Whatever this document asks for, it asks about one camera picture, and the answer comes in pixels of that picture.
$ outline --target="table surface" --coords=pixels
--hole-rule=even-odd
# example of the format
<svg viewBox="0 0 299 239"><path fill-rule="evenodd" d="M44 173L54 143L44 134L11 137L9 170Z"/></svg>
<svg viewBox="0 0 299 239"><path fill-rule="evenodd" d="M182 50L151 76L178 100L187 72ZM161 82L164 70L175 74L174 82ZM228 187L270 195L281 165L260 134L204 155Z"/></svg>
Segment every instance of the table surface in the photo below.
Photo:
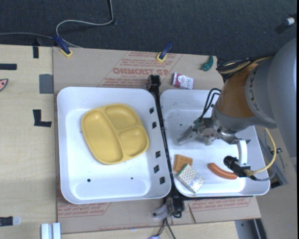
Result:
<svg viewBox="0 0 299 239"><path fill-rule="evenodd" d="M0 63L17 64L16 71L0 70L8 78L0 92L0 217L21 217L21 224L0 227L0 238L40 238L40 225L56 215L54 123L33 126L34 109L42 121L54 121L54 95L39 93L39 75L53 74L52 48L40 47L33 59L31 46L0 45ZM172 226L176 238L237 239L235 222ZM157 228L62 235L62 238L150 238ZM171 238L165 229L160 236Z"/></svg>

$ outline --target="cardboard sheet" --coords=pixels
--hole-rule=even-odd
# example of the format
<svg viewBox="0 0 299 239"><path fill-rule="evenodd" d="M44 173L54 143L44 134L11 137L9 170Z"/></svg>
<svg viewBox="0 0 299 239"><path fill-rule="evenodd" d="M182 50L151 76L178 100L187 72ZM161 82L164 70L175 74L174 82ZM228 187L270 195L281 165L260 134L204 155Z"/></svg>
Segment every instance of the cardboard sheet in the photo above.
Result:
<svg viewBox="0 0 299 239"><path fill-rule="evenodd" d="M160 91L172 86L175 72L194 78L193 89L221 88L221 76L214 65L205 72L201 66L209 56L168 54L163 63L156 61L156 53L73 48L73 55L65 57L53 48L55 100L65 87L127 87L141 88L149 75L160 75ZM57 106L55 102L55 144L58 164ZM74 205L68 203L58 190L57 215L62 233L133 229L160 226L151 211L162 205L162 199L131 202ZM221 198L185 201L185 211L174 225L232 221L260 218L255 197Z"/></svg>

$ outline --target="orange toy hot dog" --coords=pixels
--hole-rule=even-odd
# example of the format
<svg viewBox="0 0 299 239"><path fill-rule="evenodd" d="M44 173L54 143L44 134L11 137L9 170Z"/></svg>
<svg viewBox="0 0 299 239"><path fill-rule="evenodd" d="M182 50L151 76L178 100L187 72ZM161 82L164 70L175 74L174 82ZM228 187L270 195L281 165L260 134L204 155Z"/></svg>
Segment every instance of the orange toy hot dog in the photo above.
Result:
<svg viewBox="0 0 299 239"><path fill-rule="evenodd" d="M229 180L235 180L237 178L237 175L232 173L232 172L227 172L223 169L221 169L218 165L216 165L215 163L209 163L208 164L208 168L216 175L225 178L225 179L229 179Z"/></svg>

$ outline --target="divided yellow plate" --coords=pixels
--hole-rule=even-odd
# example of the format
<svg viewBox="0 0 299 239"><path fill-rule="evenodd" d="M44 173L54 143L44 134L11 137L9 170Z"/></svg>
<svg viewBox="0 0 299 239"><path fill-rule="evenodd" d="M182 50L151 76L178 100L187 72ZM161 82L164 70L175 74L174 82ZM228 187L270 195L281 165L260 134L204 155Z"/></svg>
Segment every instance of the divided yellow plate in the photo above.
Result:
<svg viewBox="0 0 299 239"><path fill-rule="evenodd" d="M135 111L124 104L112 104L86 112L81 128L93 156L111 165L144 153L148 134Z"/></svg>

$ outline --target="white tray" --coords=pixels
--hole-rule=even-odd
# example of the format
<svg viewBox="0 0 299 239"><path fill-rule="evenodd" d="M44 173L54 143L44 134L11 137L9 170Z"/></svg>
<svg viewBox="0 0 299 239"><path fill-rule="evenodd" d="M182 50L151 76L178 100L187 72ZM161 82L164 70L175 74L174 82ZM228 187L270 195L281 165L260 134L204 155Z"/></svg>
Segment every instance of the white tray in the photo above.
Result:
<svg viewBox="0 0 299 239"><path fill-rule="evenodd" d="M130 106L149 136L147 151L115 165L99 163L82 130L82 115L113 103ZM57 97L61 192L74 204L162 198L171 189L170 175L153 96L126 88L62 89Z"/></svg>
<svg viewBox="0 0 299 239"><path fill-rule="evenodd" d="M210 162L216 163L220 168L227 170L223 159L227 155L238 157L238 147L229 145L223 140L215 140L212 145L206 146L198 139L179 145L177 139L193 125L203 110L209 91L205 90L166 90L160 97L162 116L164 119L167 146L171 164L176 154L193 158L193 168L205 179L205 183L194 194L188 190L176 177L175 185L178 191L188 197L229 197L229 196L255 196L263 195L270 188L270 182L253 181L249 178L228 180L213 174L207 167ZM249 127L238 134L237 137L250 139L247 144L248 159L252 170L265 166L262 152L257 140L255 128ZM266 171L257 174L258 178L267 178Z"/></svg>

